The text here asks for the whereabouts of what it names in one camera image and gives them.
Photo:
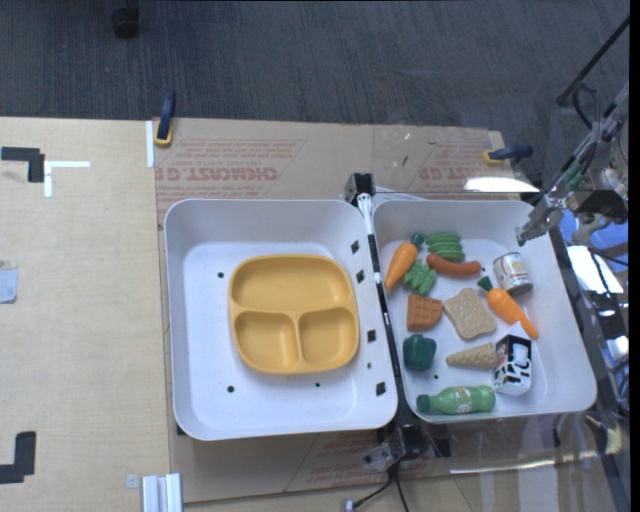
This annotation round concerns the yellow divided plate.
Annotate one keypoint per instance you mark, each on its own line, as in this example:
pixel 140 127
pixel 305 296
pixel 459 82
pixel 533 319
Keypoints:
pixel 290 280

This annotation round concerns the green bottle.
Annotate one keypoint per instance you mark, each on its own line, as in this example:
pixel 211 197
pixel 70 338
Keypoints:
pixel 460 400

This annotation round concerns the brown cardboard board red print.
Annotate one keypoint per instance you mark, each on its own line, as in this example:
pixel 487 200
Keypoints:
pixel 250 165

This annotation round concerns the green bell pepper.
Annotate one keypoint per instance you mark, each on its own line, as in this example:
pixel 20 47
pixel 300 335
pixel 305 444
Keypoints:
pixel 419 352

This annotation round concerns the orange-red sausage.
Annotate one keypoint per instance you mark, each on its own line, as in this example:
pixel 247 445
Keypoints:
pixel 452 267

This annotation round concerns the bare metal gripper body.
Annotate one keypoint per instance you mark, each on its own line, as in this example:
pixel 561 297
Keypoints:
pixel 597 202

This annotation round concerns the black and white milk carton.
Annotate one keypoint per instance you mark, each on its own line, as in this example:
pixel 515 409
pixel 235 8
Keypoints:
pixel 512 365

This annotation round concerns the green lettuce leaf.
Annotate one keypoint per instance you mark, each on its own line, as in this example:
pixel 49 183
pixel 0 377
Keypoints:
pixel 419 277

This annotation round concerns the green pea pods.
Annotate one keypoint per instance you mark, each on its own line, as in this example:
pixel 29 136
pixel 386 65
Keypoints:
pixel 444 245

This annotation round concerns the white plastic tray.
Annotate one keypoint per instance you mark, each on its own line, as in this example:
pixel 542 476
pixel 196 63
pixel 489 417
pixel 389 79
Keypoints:
pixel 200 350
pixel 560 350

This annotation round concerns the beige bread slice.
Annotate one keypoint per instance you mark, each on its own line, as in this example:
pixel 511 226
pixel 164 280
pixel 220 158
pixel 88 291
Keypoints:
pixel 469 315

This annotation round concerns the beige ice cream cone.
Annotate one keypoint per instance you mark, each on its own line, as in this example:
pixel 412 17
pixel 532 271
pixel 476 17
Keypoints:
pixel 477 356

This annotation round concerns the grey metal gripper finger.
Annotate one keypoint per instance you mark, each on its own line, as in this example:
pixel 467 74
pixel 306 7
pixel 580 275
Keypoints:
pixel 590 227
pixel 540 220

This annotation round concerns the brown waffle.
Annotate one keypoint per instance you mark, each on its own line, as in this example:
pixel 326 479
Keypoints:
pixel 422 312

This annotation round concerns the small white and red can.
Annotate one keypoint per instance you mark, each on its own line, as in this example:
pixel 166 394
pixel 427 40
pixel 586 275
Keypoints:
pixel 512 275

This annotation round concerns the orange carrot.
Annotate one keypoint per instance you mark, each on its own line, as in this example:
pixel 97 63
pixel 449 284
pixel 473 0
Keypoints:
pixel 400 262
pixel 505 302

